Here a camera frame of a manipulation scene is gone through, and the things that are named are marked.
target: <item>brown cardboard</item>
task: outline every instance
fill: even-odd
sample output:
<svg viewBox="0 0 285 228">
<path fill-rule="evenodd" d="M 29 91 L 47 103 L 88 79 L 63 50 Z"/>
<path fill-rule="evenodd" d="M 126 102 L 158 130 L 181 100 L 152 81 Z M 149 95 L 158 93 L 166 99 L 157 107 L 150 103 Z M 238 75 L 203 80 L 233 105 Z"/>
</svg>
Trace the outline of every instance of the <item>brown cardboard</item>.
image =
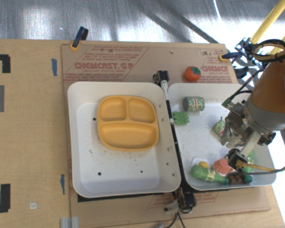
<svg viewBox="0 0 285 228">
<path fill-rule="evenodd" d="M 183 72 L 188 66 L 201 70 L 199 83 L 238 83 L 231 63 L 220 62 L 219 54 L 227 53 L 222 44 L 186 44 L 158 47 L 149 43 L 82 44 L 77 52 L 62 45 L 63 80 L 68 138 L 69 189 L 71 215 L 78 217 L 79 226 L 107 227 L 172 220 L 163 206 L 173 201 L 171 193 L 142 197 L 78 202 L 72 183 L 72 160 L 67 108 L 67 89 L 76 81 L 153 82 L 158 70 L 169 72 L 169 84 L 187 83 Z M 194 212 L 182 218 L 243 213 L 270 209 L 263 187 L 213 191 L 195 194 Z"/>
</svg>

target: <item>wooden table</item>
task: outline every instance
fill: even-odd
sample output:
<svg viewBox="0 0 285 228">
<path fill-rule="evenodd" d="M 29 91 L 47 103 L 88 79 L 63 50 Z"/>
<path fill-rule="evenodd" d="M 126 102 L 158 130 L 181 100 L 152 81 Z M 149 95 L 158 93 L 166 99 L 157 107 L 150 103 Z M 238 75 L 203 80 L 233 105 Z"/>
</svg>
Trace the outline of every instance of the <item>wooden table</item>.
<svg viewBox="0 0 285 228">
<path fill-rule="evenodd" d="M 0 185 L 10 184 L 10 208 L 0 213 L 0 227 L 58 228 L 61 218 L 71 216 L 61 56 L 61 45 L 69 43 L 0 39 L 0 54 L 9 55 L 11 64 L 10 73 L 3 73 L 0 61 L 0 86 L 4 86 L 4 111 L 0 112 Z M 173 46 L 190 47 L 190 44 Z M 53 75 L 53 58 L 57 60 L 57 76 Z M 183 222 L 187 228 L 285 227 L 272 187 L 266 186 L 265 190 L 270 210 L 185 218 Z M 156 223 L 123 227 L 151 228 Z M 180 221 L 174 226 L 181 227 Z"/>
</svg>

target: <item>yellow metal bar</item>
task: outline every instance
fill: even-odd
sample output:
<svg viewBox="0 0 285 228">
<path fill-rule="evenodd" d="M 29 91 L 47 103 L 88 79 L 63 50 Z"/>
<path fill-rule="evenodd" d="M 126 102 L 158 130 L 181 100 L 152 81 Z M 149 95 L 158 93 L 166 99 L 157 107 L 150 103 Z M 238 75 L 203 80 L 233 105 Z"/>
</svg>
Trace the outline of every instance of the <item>yellow metal bar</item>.
<svg viewBox="0 0 285 228">
<path fill-rule="evenodd" d="M 285 0 L 280 0 L 268 14 L 256 33 L 250 38 L 252 44 L 256 44 L 265 31 L 276 21 L 276 19 L 285 10 Z"/>
<path fill-rule="evenodd" d="M 276 54 L 276 53 L 278 53 L 278 52 L 280 52 L 280 51 L 282 51 L 282 49 L 281 48 L 279 48 L 279 47 L 275 47 L 275 48 L 273 48 L 272 49 L 272 51 L 271 52 L 269 52 L 269 54 Z"/>
</svg>

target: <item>soda can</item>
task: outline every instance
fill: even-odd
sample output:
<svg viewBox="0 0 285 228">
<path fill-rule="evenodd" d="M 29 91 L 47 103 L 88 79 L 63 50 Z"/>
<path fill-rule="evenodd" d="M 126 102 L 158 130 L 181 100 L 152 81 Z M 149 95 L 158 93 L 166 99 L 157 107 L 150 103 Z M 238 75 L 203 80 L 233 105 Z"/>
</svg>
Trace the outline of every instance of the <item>soda can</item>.
<svg viewBox="0 0 285 228">
<path fill-rule="evenodd" d="M 185 112 L 202 111 L 204 110 L 204 107 L 205 107 L 205 101 L 203 97 L 187 96 L 182 101 L 182 107 Z"/>
</svg>

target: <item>black corner marker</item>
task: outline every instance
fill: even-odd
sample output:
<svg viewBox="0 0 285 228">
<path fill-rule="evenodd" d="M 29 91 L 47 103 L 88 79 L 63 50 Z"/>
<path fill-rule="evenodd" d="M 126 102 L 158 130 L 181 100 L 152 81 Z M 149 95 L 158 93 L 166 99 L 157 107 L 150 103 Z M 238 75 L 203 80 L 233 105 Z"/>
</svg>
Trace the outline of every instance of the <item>black corner marker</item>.
<svg viewBox="0 0 285 228">
<path fill-rule="evenodd" d="M 8 212 L 9 209 L 10 209 L 10 184 L 1 184 L 0 213 Z"/>
<path fill-rule="evenodd" d="M 2 61 L 2 73 L 10 73 L 10 56 L 7 54 L 0 54 L 0 61 Z"/>
</svg>

